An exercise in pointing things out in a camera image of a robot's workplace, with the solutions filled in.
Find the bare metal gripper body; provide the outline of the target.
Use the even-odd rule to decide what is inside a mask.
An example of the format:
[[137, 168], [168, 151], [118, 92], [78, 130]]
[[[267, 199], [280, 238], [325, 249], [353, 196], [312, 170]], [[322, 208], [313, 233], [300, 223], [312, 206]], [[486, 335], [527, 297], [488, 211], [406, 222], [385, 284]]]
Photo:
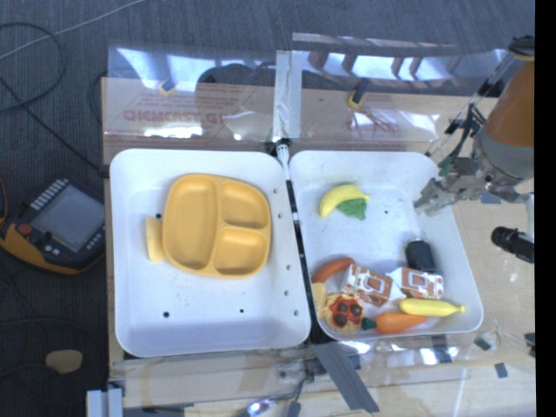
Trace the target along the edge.
[[493, 165], [479, 157], [448, 157], [441, 175], [441, 187], [448, 201], [477, 200], [488, 191]]

